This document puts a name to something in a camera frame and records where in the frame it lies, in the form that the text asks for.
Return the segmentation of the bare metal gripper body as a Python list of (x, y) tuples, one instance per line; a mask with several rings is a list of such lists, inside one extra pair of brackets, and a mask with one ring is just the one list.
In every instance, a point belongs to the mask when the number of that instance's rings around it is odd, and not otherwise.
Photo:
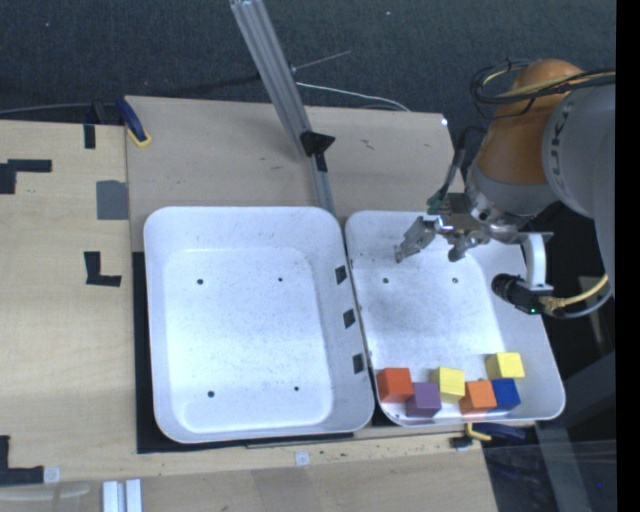
[(482, 193), (436, 193), (432, 197), (435, 228), (451, 243), (481, 245), (489, 240), (504, 244), (520, 241), (524, 218), (505, 212), (492, 204)]

